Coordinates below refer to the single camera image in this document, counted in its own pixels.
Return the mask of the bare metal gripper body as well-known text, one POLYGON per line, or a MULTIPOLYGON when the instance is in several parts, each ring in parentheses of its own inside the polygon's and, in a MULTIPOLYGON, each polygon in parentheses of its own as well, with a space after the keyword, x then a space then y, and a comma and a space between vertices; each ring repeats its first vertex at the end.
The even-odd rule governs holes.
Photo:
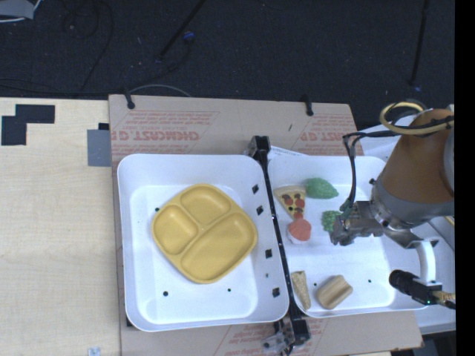
POLYGON ((384 234, 384 226, 375 218, 369 201, 354 202, 343 217, 344 233, 349 237, 380 237, 384 234))

